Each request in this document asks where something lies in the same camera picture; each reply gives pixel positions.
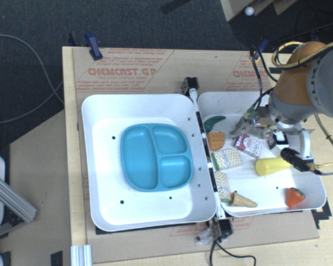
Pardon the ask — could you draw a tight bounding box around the orange toy fruit green top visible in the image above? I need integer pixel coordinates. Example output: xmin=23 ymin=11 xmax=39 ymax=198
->
xmin=286 ymin=187 xmax=306 ymax=208

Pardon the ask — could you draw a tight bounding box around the blue divided plate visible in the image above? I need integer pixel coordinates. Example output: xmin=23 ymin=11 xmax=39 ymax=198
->
xmin=119 ymin=123 xmax=195 ymax=192

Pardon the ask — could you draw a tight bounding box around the small black and red packet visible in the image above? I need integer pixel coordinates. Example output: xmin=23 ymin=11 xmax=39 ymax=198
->
xmin=267 ymin=131 xmax=290 ymax=150

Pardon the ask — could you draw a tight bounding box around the brown cardboard board red print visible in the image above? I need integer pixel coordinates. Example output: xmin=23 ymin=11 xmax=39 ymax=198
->
xmin=72 ymin=47 xmax=320 ymax=263

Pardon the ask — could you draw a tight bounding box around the thin black and white rod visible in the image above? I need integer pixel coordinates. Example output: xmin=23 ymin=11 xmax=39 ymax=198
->
xmin=189 ymin=88 xmax=222 ymax=219

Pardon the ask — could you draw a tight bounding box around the black cylinder on white bracket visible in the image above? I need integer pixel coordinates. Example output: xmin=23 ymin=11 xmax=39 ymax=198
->
xmin=280 ymin=128 xmax=314 ymax=172

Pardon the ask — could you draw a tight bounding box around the tan toy ice cream cone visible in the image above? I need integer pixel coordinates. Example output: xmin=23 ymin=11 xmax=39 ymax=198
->
xmin=228 ymin=191 xmax=258 ymax=208

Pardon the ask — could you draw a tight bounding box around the red and white carton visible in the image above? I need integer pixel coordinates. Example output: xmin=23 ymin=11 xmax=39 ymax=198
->
xmin=233 ymin=133 xmax=265 ymax=159

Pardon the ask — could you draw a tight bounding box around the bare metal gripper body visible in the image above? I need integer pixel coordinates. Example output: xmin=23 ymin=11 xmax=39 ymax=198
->
xmin=244 ymin=106 xmax=304 ymax=136

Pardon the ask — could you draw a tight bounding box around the yellow patterned white packet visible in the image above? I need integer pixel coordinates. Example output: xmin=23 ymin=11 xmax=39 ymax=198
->
xmin=214 ymin=171 xmax=233 ymax=204

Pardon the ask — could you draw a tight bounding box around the white plastic tray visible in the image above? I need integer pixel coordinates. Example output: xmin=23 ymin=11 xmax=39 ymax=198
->
xmin=80 ymin=93 xmax=218 ymax=232
xmin=196 ymin=90 xmax=328 ymax=218

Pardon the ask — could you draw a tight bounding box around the yellow toy cylinder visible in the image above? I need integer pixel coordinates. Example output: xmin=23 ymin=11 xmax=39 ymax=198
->
xmin=255 ymin=157 xmax=294 ymax=177

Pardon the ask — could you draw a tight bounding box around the orange toy waffle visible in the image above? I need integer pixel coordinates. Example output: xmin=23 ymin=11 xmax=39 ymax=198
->
xmin=206 ymin=131 xmax=226 ymax=152

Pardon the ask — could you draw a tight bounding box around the yellow patterned packet green edge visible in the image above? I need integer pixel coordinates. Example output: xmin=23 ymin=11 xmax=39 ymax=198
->
xmin=211 ymin=147 xmax=244 ymax=171

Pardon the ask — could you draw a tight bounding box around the green toy leaf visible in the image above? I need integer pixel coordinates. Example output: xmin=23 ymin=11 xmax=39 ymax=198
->
xmin=203 ymin=115 xmax=227 ymax=133

